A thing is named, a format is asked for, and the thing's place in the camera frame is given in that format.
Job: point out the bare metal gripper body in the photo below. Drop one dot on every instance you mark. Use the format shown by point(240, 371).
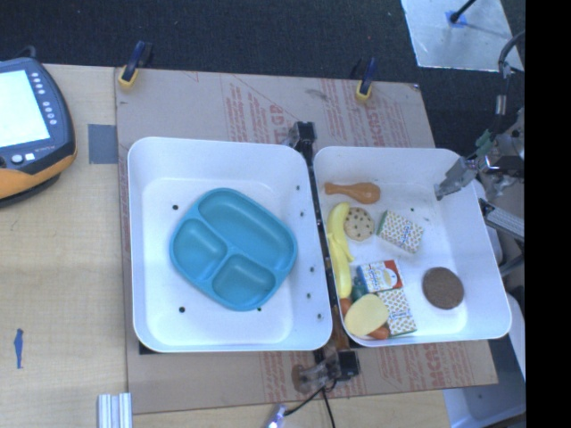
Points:
point(506, 158)

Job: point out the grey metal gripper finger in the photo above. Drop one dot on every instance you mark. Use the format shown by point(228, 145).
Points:
point(456, 177)

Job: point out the white plastic tray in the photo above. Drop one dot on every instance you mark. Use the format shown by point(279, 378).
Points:
point(446, 239)
point(232, 158)

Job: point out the orange patterned white carton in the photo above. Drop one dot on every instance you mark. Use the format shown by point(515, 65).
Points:
point(401, 315)
point(401, 232)

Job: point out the orange toy chicken drumstick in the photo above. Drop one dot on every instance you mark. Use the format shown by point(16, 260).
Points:
point(361, 192)

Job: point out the chocolate chip biscuit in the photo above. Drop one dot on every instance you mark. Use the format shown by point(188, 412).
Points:
point(358, 224)

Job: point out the brown round patty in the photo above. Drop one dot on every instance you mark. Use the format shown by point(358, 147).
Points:
point(443, 288)

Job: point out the red and white carton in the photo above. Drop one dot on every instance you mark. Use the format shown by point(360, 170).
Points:
point(379, 277)

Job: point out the yellow banana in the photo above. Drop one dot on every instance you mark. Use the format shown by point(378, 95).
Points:
point(340, 257)

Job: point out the thin black rod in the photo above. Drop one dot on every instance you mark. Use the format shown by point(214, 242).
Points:
point(322, 234)

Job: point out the green toy vegetable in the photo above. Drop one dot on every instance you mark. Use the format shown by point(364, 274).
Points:
point(358, 292)

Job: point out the yellow potato slice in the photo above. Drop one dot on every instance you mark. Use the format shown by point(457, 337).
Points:
point(363, 315)

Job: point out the orange carrot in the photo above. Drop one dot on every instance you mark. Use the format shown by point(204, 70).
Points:
point(381, 332)

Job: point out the blue divided plate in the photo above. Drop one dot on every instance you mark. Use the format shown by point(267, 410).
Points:
point(232, 221)

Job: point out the brown cardboard board red print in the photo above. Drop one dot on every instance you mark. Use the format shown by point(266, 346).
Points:
point(187, 105)

